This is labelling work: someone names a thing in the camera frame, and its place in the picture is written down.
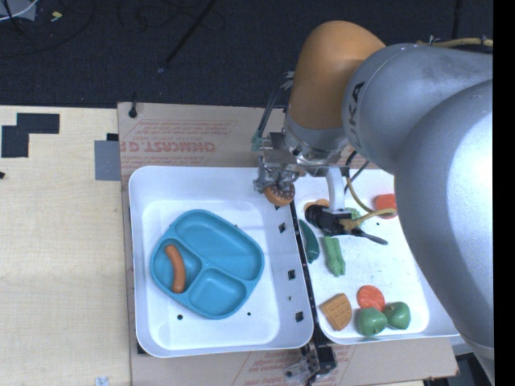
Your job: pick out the orange red block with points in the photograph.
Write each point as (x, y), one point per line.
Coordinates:
(385, 202)

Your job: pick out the dark green chili pepper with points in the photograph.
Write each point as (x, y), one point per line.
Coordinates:
(310, 243)

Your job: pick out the tan waffle wedge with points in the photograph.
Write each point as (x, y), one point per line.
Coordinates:
(337, 312)

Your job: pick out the light green bean bundle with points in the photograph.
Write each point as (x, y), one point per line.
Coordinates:
(334, 255)

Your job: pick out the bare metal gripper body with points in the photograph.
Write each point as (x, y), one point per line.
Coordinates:
(287, 157)

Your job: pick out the orange sausage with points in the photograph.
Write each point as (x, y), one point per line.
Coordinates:
(177, 265)

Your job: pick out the brown cardboard board red print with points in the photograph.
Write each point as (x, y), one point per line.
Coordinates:
(181, 143)

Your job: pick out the blue divided plate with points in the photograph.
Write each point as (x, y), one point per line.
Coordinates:
(225, 247)

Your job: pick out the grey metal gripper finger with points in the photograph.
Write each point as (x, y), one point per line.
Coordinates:
(263, 179)
(287, 178)

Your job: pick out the brown frosted doughnut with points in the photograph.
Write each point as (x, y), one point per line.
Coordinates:
(279, 195)

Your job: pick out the orange round slice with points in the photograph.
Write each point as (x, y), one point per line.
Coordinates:
(370, 296)

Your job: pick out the green apple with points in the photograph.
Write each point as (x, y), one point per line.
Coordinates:
(398, 316)
(371, 322)

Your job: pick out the orange biscuit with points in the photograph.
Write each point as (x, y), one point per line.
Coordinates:
(314, 204)

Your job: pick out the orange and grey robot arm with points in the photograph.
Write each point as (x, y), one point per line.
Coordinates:
(434, 143)

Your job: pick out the white plastic tray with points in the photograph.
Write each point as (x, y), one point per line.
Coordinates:
(225, 340)
(374, 264)

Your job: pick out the light green broccoli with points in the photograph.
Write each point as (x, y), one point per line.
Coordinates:
(355, 213)

